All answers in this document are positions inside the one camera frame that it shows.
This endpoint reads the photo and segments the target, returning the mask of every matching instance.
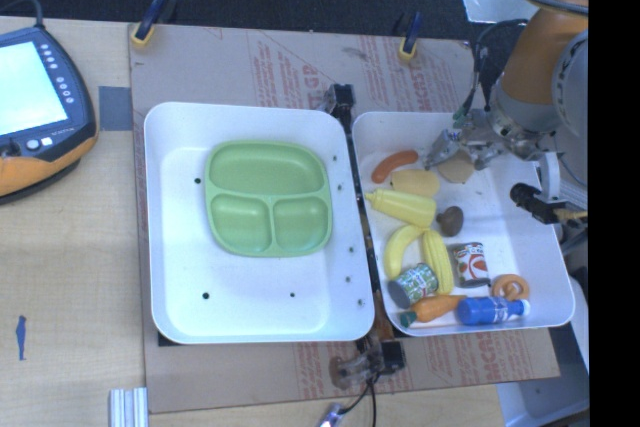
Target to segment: wooden table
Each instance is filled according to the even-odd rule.
[[[33,23],[0,17],[0,34]],[[76,63],[98,115],[100,86],[130,87],[128,24],[45,25]],[[145,386],[135,202],[132,132],[101,131],[69,176],[0,207],[0,425],[105,427],[109,391]],[[313,426],[331,402],[150,415],[149,425]],[[376,395],[376,402],[378,426],[504,424],[494,385]],[[341,427],[371,423],[367,397]]]

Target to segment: toy sausage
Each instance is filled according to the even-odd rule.
[[[382,183],[386,180],[387,176],[397,167],[404,166],[406,164],[413,164],[418,160],[418,152],[415,150],[403,150],[389,155],[382,162],[380,162],[371,173],[371,180],[373,183]]]

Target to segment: white tray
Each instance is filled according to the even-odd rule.
[[[322,249],[250,257],[215,241],[205,163],[216,145],[240,139],[297,143],[323,161],[333,226]],[[369,331],[371,280],[338,120],[302,109],[169,102],[147,114],[144,144],[151,310],[164,336],[182,344],[346,341]]]
[[[359,116],[353,125],[353,141],[363,192],[377,187],[391,188],[387,180],[375,184],[371,173],[386,156],[405,149],[415,149],[425,155],[433,141],[445,128],[451,128],[451,114],[418,112],[369,112]],[[421,159],[405,168],[420,168]],[[438,212],[458,205],[464,212],[464,225],[455,237],[444,237],[451,246],[465,242],[482,242],[489,274],[519,274],[531,287],[531,312],[528,316],[511,319],[503,324],[465,326],[453,312],[428,323],[414,323],[410,328],[400,324],[402,311],[389,296],[388,279],[382,264],[387,239],[402,225],[398,221],[374,210],[368,201],[369,220],[374,251],[377,258],[384,306],[391,322],[401,332],[411,336],[433,336],[477,331],[541,328],[567,323],[574,310],[574,295],[555,230],[544,225],[522,208],[516,207],[509,197],[511,187],[524,182],[540,188],[535,165],[513,155],[493,160],[483,171],[476,171],[465,184],[452,184],[440,178],[440,190],[434,196]],[[433,222],[432,228],[438,229]],[[404,256],[403,269],[420,262],[419,242],[413,242]],[[459,288],[453,294],[468,296],[489,295],[486,286]]]

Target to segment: blue tape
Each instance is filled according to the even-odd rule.
[[[24,361],[24,342],[27,338],[27,318],[24,315],[20,315],[18,318],[18,325],[16,326],[16,337],[18,338],[18,351],[20,361]]]
[[[133,127],[131,88],[99,86],[100,130],[126,131]]]

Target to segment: clamp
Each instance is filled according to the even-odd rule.
[[[136,45],[146,45],[153,34],[154,24],[165,22],[171,18],[175,7],[175,0],[153,0],[144,13],[142,20],[131,33],[131,41]]]
[[[407,364],[404,348],[395,339],[393,326],[384,312],[380,290],[374,292],[374,301],[376,317],[367,335],[356,343],[359,354],[349,360],[336,356],[329,362],[331,382],[341,390],[394,374]]]
[[[344,131],[349,135],[351,134],[351,109],[355,103],[356,100],[351,84],[331,84],[329,89],[325,91],[322,102],[316,110],[331,114],[340,122]]]
[[[409,21],[409,26],[404,38],[400,42],[398,49],[398,57],[403,61],[409,62],[416,55],[416,47],[418,43],[418,32],[422,24],[422,14],[416,11]]]

